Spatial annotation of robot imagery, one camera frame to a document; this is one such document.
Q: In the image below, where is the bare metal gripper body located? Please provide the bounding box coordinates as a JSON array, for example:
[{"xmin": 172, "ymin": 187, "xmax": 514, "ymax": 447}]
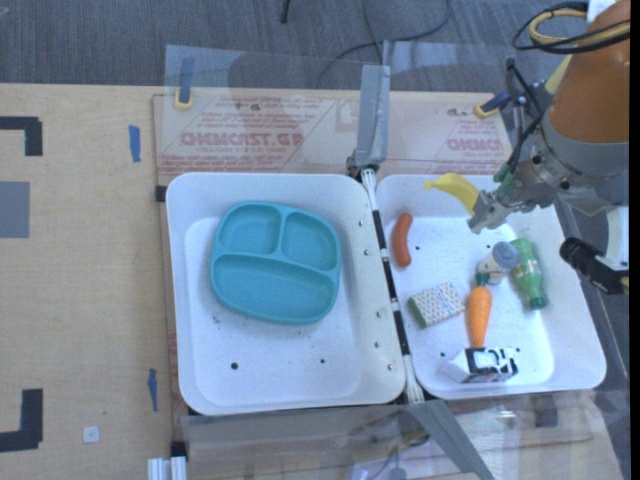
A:
[{"xmin": 492, "ymin": 149, "xmax": 574, "ymax": 214}]

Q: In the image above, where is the yellow banana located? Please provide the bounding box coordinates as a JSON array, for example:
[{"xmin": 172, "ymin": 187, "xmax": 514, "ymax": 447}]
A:
[{"xmin": 423, "ymin": 172, "xmax": 482, "ymax": 217}]

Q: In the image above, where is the small can with grey lid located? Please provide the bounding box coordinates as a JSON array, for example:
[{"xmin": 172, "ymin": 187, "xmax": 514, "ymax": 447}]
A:
[{"xmin": 475, "ymin": 240, "xmax": 520, "ymax": 286}]

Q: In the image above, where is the white plastic tray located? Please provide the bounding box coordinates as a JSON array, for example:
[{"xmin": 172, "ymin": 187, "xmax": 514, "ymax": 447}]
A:
[
  {"xmin": 165, "ymin": 171, "xmax": 408, "ymax": 417},
  {"xmin": 374, "ymin": 173, "xmax": 608, "ymax": 401}
]

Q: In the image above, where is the green bottle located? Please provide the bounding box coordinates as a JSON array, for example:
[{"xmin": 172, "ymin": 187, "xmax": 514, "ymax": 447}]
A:
[{"xmin": 508, "ymin": 237, "xmax": 550, "ymax": 311}]

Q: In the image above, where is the red sausage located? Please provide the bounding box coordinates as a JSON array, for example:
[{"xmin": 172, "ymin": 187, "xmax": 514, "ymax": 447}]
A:
[{"xmin": 391, "ymin": 211, "xmax": 415, "ymax": 269}]

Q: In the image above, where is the orange carrot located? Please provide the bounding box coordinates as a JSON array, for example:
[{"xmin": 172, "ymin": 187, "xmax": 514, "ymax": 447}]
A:
[{"xmin": 466, "ymin": 272, "xmax": 494, "ymax": 350}]

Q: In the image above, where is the white patterned packet, green edge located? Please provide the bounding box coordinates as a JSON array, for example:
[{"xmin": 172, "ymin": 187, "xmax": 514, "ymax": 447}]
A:
[{"xmin": 406, "ymin": 281, "xmax": 467, "ymax": 330}]

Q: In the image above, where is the black and white carton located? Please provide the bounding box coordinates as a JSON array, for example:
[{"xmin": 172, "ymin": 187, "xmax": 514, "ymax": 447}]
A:
[{"xmin": 438, "ymin": 346, "xmax": 521, "ymax": 385}]

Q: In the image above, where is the blue divided plate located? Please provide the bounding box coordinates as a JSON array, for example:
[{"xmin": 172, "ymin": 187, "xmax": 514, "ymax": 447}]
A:
[{"xmin": 209, "ymin": 200, "xmax": 343, "ymax": 326}]

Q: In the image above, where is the brown cardboard board, red print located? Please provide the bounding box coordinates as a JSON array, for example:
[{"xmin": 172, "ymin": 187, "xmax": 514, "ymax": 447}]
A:
[{"xmin": 151, "ymin": 89, "xmax": 597, "ymax": 444}]

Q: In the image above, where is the black cylinder on white bracket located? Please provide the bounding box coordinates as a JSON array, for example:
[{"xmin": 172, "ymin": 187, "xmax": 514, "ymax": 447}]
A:
[{"xmin": 559, "ymin": 206, "xmax": 631, "ymax": 297}]

